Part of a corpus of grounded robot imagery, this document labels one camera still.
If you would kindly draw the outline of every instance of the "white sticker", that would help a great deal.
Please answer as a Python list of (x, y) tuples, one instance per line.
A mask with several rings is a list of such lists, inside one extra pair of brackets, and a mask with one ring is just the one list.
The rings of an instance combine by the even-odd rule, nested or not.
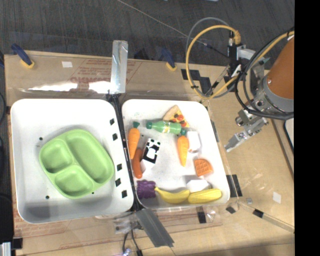
[(62, 66), (64, 68), (72, 68), (72, 62), (71, 61), (62, 61)]
[(281, 204), (281, 195), (277, 192), (273, 192), (273, 201), (277, 202), (278, 204)]

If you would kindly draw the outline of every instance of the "toy carrot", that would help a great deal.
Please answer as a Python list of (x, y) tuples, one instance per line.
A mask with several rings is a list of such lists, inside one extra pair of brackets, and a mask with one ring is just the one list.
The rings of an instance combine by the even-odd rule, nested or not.
[(128, 149), (129, 149), (129, 155), (131, 160), (135, 156), (135, 152), (140, 139), (140, 131), (138, 130), (139, 125), (140, 123), (133, 122), (133, 127), (130, 129), (128, 134)]
[(135, 154), (132, 159), (132, 169), (133, 169), (134, 176), (137, 179), (140, 179), (142, 177), (142, 171), (140, 167), (140, 160), (141, 160), (142, 154), (143, 154), (143, 150), (141, 148), (137, 148), (135, 150)]
[(177, 140), (177, 148), (178, 148), (180, 163), (184, 167), (186, 166), (188, 149), (189, 149), (189, 140), (185, 136), (185, 134), (186, 134), (186, 131), (182, 129), (181, 136)]

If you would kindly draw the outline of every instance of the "black hole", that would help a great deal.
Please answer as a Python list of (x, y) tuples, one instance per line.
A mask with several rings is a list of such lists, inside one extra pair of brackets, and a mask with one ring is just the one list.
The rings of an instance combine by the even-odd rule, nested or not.
[(115, 181), (115, 186), (118, 187), (120, 184), (121, 184), (121, 180), (120, 180), (120, 178), (118, 178), (118, 179)]
[(128, 195), (126, 190), (122, 191), (121, 194), (122, 194), (122, 198), (125, 198)]

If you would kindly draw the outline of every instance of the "green plate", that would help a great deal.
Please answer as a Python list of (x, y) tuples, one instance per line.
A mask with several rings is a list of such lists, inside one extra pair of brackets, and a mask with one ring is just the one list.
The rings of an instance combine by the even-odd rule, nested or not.
[(107, 151), (84, 129), (67, 131), (47, 142), (39, 160), (56, 189), (71, 199), (94, 192), (115, 173)]

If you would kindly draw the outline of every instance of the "orange waffle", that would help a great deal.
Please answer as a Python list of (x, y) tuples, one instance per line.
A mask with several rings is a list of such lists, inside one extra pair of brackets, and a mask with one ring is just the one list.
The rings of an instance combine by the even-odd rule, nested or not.
[(211, 164), (206, 159), (198, 158), (198, 159), (195, 159), (193, 163), (194, 163), (196, 175), (198, 177), (205, 174), (212, 173), (214, 171)]

